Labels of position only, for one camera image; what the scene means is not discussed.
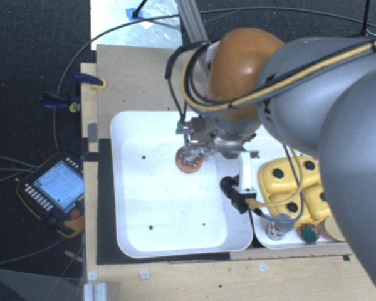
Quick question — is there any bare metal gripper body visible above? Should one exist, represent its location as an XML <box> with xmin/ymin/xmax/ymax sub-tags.
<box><xmin>182</xmin><ymin>116</ymin><xmax>259</xmax><ymax>160</ymax></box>

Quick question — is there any brown doughnut with sprinkles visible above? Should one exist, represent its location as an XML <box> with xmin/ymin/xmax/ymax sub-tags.
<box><xmin>174</xmin><ymin>146</ymin><xmax>205</xmax><ymax>174</ymax></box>

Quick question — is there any white plastic tray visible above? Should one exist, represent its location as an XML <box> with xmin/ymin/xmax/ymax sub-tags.
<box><xmin>109</xmin><ymin>110</ymin><xmax>254</xmax><ymax>259</ymax></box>
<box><xmin>249</xmin><ymin>130</ymin><xmax>348</xmax><ymax>250</ymax></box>

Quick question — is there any brown cardboard board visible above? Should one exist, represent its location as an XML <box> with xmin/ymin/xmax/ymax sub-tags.
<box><xmin>96</xmin><ymin>44</ymin><xmax>353</xmax><ymax>265</ymax></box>

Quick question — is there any white and red small can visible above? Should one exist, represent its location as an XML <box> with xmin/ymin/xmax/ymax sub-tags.
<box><xmin>266</xmin><ymin>220</ymin><xmax>286</xmax><ymax>241</ymax></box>

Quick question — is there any beige toy bread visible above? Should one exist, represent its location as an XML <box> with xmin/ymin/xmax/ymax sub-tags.
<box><xmin>324</xmin><ymin>216</ymin><xmax>347</xmax><ymax>243</ymax></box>

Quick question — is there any black cylinder on white bracket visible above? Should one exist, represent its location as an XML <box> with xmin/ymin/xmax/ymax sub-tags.
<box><xmin>219</xmin><ymin>151</ymin><xmax>258</xmax><ymax>215</ymax></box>

